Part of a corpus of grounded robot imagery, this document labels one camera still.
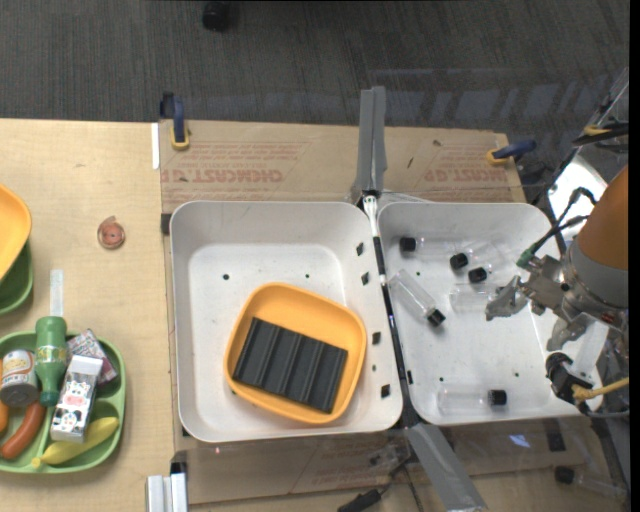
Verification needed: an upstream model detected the yellow banana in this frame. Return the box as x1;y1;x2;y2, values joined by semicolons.
31;415;121;468

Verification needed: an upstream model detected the pink packet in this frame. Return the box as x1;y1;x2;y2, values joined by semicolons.
66;328;119;389

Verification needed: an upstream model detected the green divided plate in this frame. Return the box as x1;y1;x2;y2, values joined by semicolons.
0;330;127;474

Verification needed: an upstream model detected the brown cardboard board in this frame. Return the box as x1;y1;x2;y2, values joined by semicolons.
158;118;594;506

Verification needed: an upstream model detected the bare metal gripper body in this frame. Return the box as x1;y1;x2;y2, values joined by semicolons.
520;253;610;327

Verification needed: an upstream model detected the green bottle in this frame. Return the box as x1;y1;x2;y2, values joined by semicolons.
34;315;69;408

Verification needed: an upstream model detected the white plastic tray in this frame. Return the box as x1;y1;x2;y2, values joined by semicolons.
168;199;404;444
375;201;601;428

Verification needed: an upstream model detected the black cylinder on white bracket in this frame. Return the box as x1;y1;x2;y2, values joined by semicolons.
544;319;610;405

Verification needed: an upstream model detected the thin black and white rod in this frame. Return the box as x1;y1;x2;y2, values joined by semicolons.
362;195;419;429

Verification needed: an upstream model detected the small grey can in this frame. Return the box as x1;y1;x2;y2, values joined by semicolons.
0;348;41;408

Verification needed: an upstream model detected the white cow print carton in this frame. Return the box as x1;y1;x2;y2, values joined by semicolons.
49;354;105;444

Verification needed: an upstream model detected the black caster wheel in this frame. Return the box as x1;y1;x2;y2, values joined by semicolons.
201;2;234;33

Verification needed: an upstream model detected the pink doughnut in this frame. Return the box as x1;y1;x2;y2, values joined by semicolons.
97;215;127;250

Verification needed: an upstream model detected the red sausage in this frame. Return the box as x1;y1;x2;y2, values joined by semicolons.
0;401;48;461

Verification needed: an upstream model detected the black ribbed rectangular tray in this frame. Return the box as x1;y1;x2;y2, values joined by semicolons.
231;316;350;415

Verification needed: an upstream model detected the black block with wires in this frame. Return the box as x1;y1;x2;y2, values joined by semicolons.
338;488;384;512

